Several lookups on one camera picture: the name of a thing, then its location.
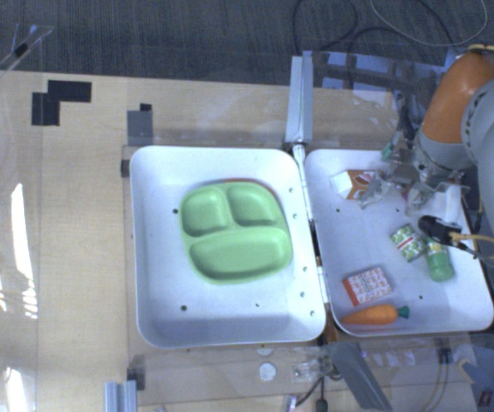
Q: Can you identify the green and white can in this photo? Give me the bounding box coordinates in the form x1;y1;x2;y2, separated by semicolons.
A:
389;223;429;264

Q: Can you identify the pale wood board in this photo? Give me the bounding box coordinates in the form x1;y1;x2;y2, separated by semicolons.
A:
125;75;494;408

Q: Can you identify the orange carrot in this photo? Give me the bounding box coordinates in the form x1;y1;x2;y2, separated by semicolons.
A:
340;303;411;327

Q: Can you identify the orange patterned box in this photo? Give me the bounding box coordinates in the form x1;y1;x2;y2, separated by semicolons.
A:
342;266;394;308

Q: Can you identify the green plastic bottle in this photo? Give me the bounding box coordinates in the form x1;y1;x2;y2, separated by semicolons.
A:
425;236;455;283

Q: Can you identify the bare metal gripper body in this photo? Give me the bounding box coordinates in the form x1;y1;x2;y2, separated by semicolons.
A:
385;148;463;187

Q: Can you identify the orange and white carton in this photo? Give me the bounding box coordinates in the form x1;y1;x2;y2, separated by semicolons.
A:
328;168;379;202

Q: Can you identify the green divided plate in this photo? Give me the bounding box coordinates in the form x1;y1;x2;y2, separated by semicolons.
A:
178;180;295;286

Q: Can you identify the black cylinder on white bracket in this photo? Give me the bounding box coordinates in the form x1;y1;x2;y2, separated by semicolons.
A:
417;181;465;248

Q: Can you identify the white plastic tray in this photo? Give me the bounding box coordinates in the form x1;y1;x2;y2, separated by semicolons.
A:
304;148;494;338
129;145;328;350

